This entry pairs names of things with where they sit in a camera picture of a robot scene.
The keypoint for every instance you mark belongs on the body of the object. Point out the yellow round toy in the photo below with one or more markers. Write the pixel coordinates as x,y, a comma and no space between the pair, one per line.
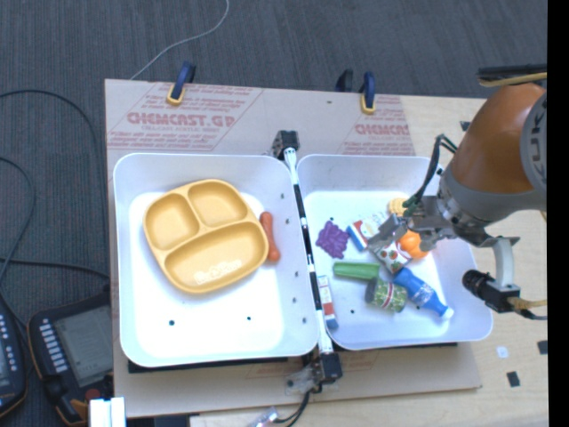
395,206

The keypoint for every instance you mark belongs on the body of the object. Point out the white orange blue packet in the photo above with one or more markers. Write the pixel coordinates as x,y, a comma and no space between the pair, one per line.
327,300

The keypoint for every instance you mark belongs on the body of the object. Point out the purple toy grapes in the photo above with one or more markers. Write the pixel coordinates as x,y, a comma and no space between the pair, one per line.
332,238

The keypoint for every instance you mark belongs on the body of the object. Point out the white red blue carton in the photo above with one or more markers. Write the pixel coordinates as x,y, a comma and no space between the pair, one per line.
361,231

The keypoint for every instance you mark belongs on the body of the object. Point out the black cylinder on white bracket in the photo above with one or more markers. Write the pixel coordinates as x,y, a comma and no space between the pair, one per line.
489,289

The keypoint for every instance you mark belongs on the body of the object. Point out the orange toy fruit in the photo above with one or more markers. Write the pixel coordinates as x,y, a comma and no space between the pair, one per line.
411,244

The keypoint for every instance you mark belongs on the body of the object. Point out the brown cardboard board, red print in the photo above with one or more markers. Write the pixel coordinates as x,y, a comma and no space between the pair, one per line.
200,118

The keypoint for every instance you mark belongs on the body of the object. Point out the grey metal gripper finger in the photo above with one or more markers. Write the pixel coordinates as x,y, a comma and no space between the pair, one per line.
387,231
433,240

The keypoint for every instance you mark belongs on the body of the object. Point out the orange toy sausage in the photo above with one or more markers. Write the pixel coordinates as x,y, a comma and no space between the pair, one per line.
269,234

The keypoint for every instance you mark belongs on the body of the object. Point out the white carton with strawberry print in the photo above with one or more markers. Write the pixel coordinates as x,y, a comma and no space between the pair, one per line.
393,258

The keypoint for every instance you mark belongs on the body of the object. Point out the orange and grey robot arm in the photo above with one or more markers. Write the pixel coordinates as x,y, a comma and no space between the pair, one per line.
493,149

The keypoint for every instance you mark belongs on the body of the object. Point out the yellow divided plate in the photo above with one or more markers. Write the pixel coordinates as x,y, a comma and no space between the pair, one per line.
209,247

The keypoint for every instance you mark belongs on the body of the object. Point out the blue bottle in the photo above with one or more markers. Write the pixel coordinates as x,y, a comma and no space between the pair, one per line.
420,292

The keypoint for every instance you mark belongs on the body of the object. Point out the thin black and white rod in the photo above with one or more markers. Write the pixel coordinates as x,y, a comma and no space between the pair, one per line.
303,220

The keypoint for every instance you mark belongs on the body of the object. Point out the green printed can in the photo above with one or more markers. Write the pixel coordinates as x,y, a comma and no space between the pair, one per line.
387,295

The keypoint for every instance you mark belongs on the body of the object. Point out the white plastic tray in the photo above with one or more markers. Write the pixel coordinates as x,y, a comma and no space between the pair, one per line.
213,327
351,185

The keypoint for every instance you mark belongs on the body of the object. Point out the green toy vegetable stick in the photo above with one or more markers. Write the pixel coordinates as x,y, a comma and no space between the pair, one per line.
355,270

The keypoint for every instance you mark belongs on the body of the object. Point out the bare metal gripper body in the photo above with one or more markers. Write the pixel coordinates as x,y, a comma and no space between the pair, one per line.
438,220

